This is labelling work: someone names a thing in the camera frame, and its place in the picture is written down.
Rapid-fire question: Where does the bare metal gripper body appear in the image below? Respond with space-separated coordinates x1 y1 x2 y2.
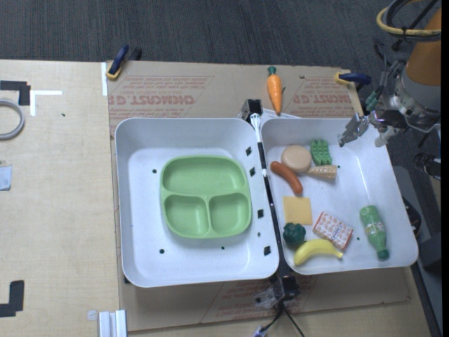
368 107 440 135

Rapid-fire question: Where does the white plastic tray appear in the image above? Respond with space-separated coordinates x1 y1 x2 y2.
260 117 420 276
114 117 281 289

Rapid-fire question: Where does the beige wedge-shaped toy food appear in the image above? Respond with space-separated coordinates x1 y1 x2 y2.
307 164 338 180

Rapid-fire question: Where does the beige round bun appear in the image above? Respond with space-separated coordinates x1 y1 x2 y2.
281 145 313 173

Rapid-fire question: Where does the orange sausage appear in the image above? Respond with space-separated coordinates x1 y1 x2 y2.
269 161 304 195

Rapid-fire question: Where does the orange carrot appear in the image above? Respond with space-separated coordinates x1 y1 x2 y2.
266 66 283 115

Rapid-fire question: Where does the thin black and white rod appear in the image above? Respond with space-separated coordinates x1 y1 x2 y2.
250 113 287 280

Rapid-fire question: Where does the yellow square cheese slice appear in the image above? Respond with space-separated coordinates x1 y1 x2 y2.
282 196 314 226

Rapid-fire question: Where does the green plastic bottle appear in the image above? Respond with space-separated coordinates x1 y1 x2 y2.
358 204 391 261

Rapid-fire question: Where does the orange and white packet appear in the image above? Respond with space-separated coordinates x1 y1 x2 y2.
312 211 354 251

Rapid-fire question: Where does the dark green broccoli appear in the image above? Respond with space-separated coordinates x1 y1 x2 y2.
282 222 307 249

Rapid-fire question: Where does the yellow banana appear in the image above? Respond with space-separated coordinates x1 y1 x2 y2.
293 238 344 267

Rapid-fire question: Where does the green divided plate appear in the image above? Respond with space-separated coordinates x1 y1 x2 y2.
159 155 253 239

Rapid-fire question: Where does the brown cardboard board red print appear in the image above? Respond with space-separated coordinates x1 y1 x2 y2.
106 60 411 333

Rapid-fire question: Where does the grey tape roll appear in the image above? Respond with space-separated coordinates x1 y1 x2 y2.
0 98 26 140

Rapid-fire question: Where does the black cylinder on white bracket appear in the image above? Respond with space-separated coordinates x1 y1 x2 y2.
413 123 442 181

